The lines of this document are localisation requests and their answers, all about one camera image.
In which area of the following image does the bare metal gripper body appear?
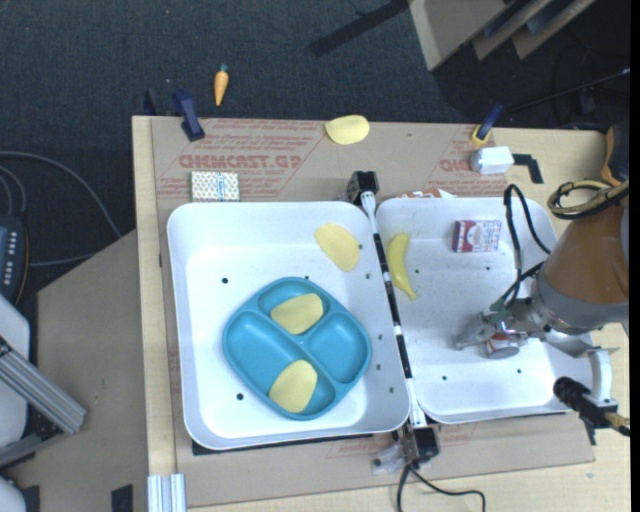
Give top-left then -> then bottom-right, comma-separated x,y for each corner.
478,296 -> 552,346

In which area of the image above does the thin black and white rod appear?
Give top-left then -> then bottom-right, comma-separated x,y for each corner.
360,190 -> 427,427

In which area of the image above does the orange carrot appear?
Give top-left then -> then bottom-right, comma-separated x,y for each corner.
213,63 -> 230,108

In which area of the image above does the blue divided plate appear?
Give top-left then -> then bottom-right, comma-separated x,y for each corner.
221,275 -> 373,422

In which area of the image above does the white box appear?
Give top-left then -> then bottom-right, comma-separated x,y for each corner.
469,145 -> 516,176

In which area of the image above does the yellow potato crisp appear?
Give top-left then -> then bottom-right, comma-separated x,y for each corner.
324,114 -> 371,147
268,359 -> 319,415
269,292 -> 325,336
313,222 -> 362,273

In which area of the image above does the white and orange can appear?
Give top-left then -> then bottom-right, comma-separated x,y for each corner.
485,331 -> 521,360

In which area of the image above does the brown cardboard board, red print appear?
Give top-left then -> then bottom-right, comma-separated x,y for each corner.
149,116 -> 597,509

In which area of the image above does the yellow banana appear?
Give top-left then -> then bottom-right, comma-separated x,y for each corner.
385,231 -> 419,302

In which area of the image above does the white plastic tray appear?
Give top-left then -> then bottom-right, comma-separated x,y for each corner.
374,195 -> 597,426
166,200 -> 413,452

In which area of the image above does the black cylinder on white bracket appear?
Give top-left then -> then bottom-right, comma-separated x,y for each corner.
545,330 -> 622,429

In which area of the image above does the brown and white packet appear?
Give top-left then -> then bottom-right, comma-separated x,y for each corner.
396,187 -> 457,200

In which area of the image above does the red and white carton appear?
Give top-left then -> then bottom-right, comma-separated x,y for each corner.
451,219 -> 503,254

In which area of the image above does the white patterned packet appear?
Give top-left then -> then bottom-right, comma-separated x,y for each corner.
189,170 -> 242,203

